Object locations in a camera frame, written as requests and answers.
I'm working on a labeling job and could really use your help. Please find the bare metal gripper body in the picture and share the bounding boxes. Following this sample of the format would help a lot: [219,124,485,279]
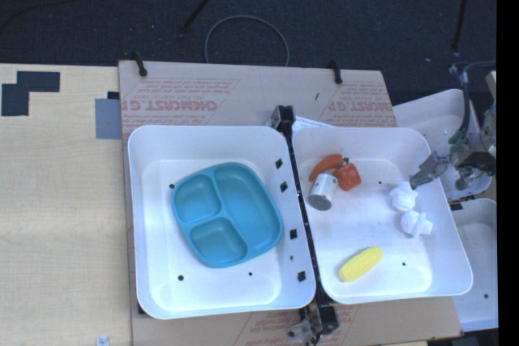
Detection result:
[447,151,497,192]

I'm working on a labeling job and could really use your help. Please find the white cauliflower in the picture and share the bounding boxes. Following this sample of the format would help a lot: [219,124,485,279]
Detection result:
[388,180,419,213]
[400,210,434,238]

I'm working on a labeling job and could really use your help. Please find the orange bell pepper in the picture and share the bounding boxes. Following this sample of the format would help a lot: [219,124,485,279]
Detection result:
[332,157,362,192]

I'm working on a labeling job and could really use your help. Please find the orange carrot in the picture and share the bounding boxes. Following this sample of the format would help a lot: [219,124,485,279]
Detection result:
[308,153,345,183]

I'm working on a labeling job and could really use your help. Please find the white can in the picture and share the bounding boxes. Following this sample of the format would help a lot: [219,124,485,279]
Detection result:
[307,172,340,211]

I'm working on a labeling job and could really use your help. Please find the yellow corn cob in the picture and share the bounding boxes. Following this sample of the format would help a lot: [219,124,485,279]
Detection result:
[337,246,384,283]

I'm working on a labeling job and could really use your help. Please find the white paper sheet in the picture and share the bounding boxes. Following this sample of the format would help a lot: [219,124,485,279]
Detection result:
[293,116,338,131]

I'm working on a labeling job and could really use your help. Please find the thin black rod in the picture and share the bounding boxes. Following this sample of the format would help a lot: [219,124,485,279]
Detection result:
[281,120,328,311]

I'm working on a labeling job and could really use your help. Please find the brown cardboard board red print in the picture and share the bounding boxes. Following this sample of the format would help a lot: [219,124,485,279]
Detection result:
[118,60,464,346]

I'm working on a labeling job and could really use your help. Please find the blue divided plate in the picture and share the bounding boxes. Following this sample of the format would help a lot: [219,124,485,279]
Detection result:
[170,161,285,269]

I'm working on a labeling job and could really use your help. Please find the black block with thin wires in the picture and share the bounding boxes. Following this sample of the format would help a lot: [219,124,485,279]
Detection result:
[270,105,295,130]
[315,304,338,335]

